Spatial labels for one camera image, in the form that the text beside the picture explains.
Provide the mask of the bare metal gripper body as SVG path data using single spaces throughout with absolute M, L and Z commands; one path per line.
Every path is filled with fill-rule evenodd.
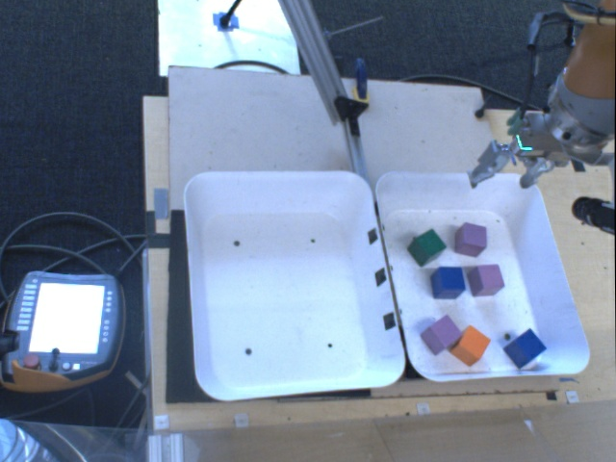
M 576 161 L 607 166 L 612 153 L 605 149 L 610 135 L 588 129 L 570 116 L 529 112 L 515 135 L 515 152 L 522 158 L 545 158 L 557 165 Z

